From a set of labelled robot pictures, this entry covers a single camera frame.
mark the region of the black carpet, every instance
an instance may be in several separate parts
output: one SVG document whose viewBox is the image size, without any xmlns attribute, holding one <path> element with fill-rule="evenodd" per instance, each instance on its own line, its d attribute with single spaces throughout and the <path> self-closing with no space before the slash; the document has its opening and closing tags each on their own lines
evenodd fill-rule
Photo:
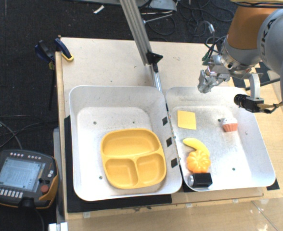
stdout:
<svg viewBox="0 0 283 231">
<path fill-rule="evenodd" d="M 53 155 L 52 129 L 57 127 L 56 93 L 49 110 L 52 71 L 35 54 L 38 41 L 54 49 L 58 35 L 133 39 L 121 7 L 104 5 L 94 14 L 100 6 L 63 0 L 0 0 L 0 121 L 13 131 L 31 125 L 18 134 L 24 149 Z M 192 0 L 191 5 L 181 0 L 177 8 L 172 17 L 146 24 L 150 40 L 204 43 L 211 36 L 207 28 L 200 27 L 200 37 L 196 31 L 204 20 L 222 37 L 228 32 L 236 5 L 228 0 Z M 146 11 L 150 11 L 147 6 L 141 9 Z M 4 144 L 0 150 L 18 148 L 1 124 L 0 135 L 0 146 Z M 56 222 L 55 205 L 39 212 L 46 227 Z M 7 230 L 39 231 L 42 227 L 37 213 L 0 205 L 0 231 Z"/>
</svg>

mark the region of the wooden table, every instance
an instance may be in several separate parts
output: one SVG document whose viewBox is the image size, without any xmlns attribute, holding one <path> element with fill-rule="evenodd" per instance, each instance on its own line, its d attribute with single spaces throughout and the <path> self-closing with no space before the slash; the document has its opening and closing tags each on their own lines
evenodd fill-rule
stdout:
<svg viewBox="0 0 283 231">
<path fill-rule="evenodd" d="M 67 62 L 56 52 L 56 77 L 60 153 L 62 171 L 61 191 L 64 221 L 69 230 L 229 230 L 226 221 L 235 227 L 256 228 L 256 223 L 268 227 L 283 227 L 283 109 L 271 115 L 256 114 L 256 119 L 269 152 L 280 189 L 246 188 L 210 192 L 172 194 L 171 205 L 140 206 L 84 213 L 66 210 L 66 179 L 64 154 L 64 118 L 69 113 L 69 92 L 78 85 L 152 86 L 150 67 L 144 66 L 134 41 L 110 39 L 62 38 L 74 61 Z M 171 87 L 197 86 L 202 66 L 201 58 L 207 51 L 203 44 L 151 42 L 154 53 L 163 55 L 159 62 L 163 94 Z M 265 103 L 279 103 L 279 83 L 261 88 Z M 275 223 L 269 217 L 273 215 Z"/>
</svg>

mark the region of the metal pole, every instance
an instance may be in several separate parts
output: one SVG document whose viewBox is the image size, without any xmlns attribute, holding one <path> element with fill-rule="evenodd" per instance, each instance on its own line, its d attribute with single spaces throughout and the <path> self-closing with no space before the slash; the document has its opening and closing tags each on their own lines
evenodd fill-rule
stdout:
<svg viewBox="0 0 283 231">
<path fill-rule="evenodd" d="M 152 52 L 150 42 L 147 36 L 146 28 L 140 14 L 140 11 L 137 7 L 135 0 L 120 0 L 122 9 L 126 16 L 128 25 L 130 27 L 131 33 L 134 37 L 136 46 L 140 53 L 142 62 L 144 65 L 151 64 L 147 59 L 147 53 Z M 152 78 L 154 82 L 154 86 L 162 91 L 161 81 L 158 75 L 158 72 L 155 72 L 153 68 L 151 68 Z"/>
</svg>

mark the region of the banana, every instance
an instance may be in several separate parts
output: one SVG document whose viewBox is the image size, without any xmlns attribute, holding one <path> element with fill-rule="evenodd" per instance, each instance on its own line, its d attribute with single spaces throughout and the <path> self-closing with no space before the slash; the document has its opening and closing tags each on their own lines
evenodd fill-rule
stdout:
<svg viewBox="0 0 283 231">
<path fill-rule="evenodd" d="M 185 138 L 183 140 L 183 143 L 193 147 L 194 149 L 196 149 L 197 151 L 203 151 L 205 152 L 208 156 L 210 156 L 210 152 L 208 150 L 208 148 L 205 146 L 204 143 L 202 143 L 200 140 L 196 139 L 196 138 Z"/>
</svg>

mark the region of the yellow plate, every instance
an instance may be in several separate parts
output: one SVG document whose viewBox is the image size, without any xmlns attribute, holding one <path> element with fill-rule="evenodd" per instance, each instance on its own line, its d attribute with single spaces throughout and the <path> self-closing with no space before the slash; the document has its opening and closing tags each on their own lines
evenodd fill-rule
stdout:
<svg viewBox="0 0 283 231">
<path fill-rule="evenodd" d="M 166 175 L 160 140 L 145 128 L 107 133 L 101 141 L 101 156 L 108 181 L 120 189 L 152 186 Z"/>
</svg>

